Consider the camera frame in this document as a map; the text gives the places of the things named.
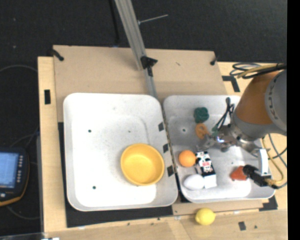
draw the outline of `orange toy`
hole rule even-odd
[[[248,177],[244,174],[243,169],[244,167],[242,165],[239,166],[233,173],[231,173],[231,179],[237,181],[246,181]]]
[[[184,167],[194,166],[197,157],[191,150],[184,150],[179,154],[179,162]]]
[[[201,140],[203,140],[205,138],[206,134],[209,134],[208,128],[206,127],[206,125],[202,122],[197,123],[195,126],[195,134],[198,136],[198,138],[200,138]]]

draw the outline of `green toy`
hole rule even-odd
[[[197,107],[194,110],[194,120],[198,123],[203,123],[204,121],[207,121],[209,118],[208,109],[205,107]]]

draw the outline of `metal pole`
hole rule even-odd
[[[129,41],[133,55],[135,57],[138,70],[143,70],[145,67],[141,62],[141,58],[147,57],[144,41],[142,39],[139,24],[135,15],[135,11],[131,0],[114,0],[118,9],[125,34]],[[158,97],[154,79],[151,70],[144,70],[145,80],[149,94],[155,98]]]
[[[168,14],[165,14],[165,15],[161,15],[161,16],[158,16],[158,17],[154,17],[154,18],[148,18],[148,19],[145,19],[145,20],[138,20],[138,25],[140,26],[141,23],[152,22],[152,21],[159,20],[159,19],[162,19],[162,18],[165,18],[165,17],[168,17],[168,16],[169,16]]]

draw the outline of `white tray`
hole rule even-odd
[[[135,143],[157,149],[165,167],[173,165],[160,103],[149,95],[73,93],[63,103],[66,188],[80,211],[164,207],[178,196],[166,169],[150,186],[129,183],[121,154]]]
[[[208,109],[209,118],[204,124],[211,132],[211,129],[226,111],[227,97],[230,97],[231,103],[234,104],[240,100],[239,96],[229,95],[176,95],[166,98],[163,103],[180,189],[190,202],[268,199],[275,193],[273,188],[259,187],[250,179],[247,181],[231,180],[230,174],[238,166],[249,164],[258,167],[257,158],[236,146],[231,147],[227,152],[221,152],[217,145],[208,150],[216,172],[217,187],[193,191],[183,186],[185,178],[196,173],[193,167],[183,167],[178,160],[181,151],[192,150],[195,152],[196,146],[200,145],[200,139],[195,133],[195,108],[206,107]],[[256,141],[256,144],[261,147],[260,141]]]

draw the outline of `black clip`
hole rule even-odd
[[[158,62],[158,60],[154,59],[154,58],[149,58],[147,56],[142,56],[141,57],[141,63],[142,63],[142,67],[143,69],[147,69],[148,70],[148,75],[150,77],[153,77],[154,74],[152,72],[152,67]]]
[[[214,66],[217,61],[218,61],[218,57],[215,57],[212,61],[210,61],[210,65]]]
[[[60,55],[60,53],[59,52],[57,52],[56,50],[54,50],[54,49],[49,49],[49,50],[47,50],[46,51],[46,54],[47,54],[47,56],[56,56],[58,59],[59,59],[59,61],[64,61],[65,60],[65,58],[64,57],[62,57],[61,55]]]

